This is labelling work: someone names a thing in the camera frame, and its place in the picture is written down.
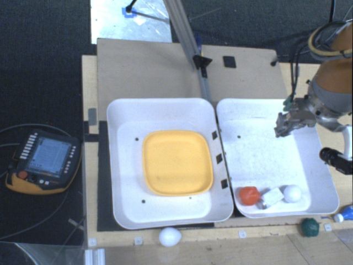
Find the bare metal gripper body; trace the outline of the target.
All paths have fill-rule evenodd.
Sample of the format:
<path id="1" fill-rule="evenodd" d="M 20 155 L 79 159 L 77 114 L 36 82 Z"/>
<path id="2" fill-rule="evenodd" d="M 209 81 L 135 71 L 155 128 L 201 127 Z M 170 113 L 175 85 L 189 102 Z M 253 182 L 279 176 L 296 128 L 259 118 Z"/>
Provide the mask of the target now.
<path id="1" fill-rule="evenodd" d="M 343 132 L 345 125 L 338 119 L 343 113 L 336 112 L 324 105 L 316 97 L 296 98 L 286 115 L 286 120 L 297 122 L 297 129 L 305 126 L 313 128 L 316 124 L 332 132 Z"/>

